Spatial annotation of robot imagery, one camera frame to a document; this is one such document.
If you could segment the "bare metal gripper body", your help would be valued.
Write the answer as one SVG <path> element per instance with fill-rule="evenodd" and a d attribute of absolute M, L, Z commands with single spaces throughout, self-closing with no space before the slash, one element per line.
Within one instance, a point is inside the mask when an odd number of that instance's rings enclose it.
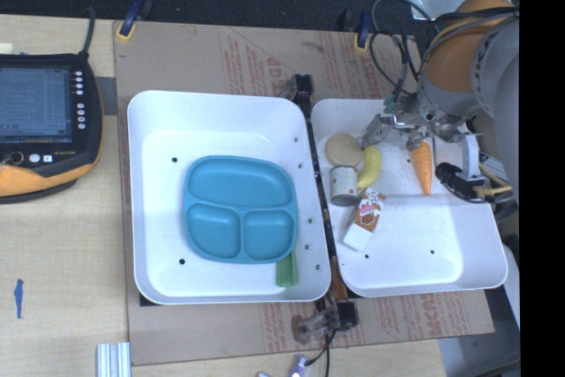
<path fill-rule="evenodd" d="M 407 136 L 415 128 L 426 128 L 430 137 L 445 142 L 461 135 L 459 128 L 470 117 L 468 109 L 448 111 L 429 100 L 398 100 L 389 112 L 393 116 L 393 126 Z"/>

